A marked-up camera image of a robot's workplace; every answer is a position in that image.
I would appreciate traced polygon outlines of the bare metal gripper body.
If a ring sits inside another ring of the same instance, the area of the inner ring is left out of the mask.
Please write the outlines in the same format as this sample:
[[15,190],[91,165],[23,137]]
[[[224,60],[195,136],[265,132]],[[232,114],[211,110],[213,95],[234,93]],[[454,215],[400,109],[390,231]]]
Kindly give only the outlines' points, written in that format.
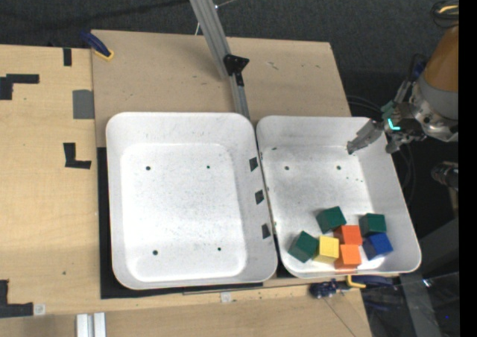
[[387,109],[382,108],[382,120],[384,131],[395,146],[428,138],[458,141],[458,122],[442,117],[426,104],[390,103]]

